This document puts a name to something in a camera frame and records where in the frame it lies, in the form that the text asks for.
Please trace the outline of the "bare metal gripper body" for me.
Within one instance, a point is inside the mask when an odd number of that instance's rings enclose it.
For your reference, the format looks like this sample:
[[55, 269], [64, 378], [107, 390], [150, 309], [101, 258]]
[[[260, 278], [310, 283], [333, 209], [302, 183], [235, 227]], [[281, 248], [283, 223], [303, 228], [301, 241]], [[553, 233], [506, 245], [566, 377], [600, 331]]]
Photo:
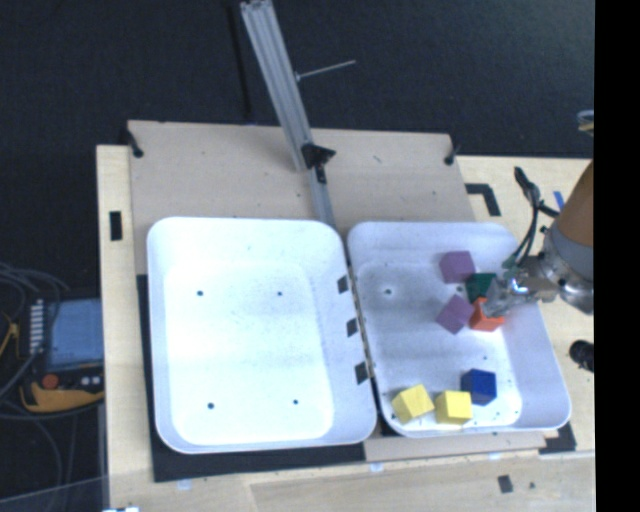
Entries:
[[536, 300], [561, 299], [584, 314], [594, 312], [593, 282], [572, 269], [559, 255], [540, 252], [518, 266], [517, 282]]

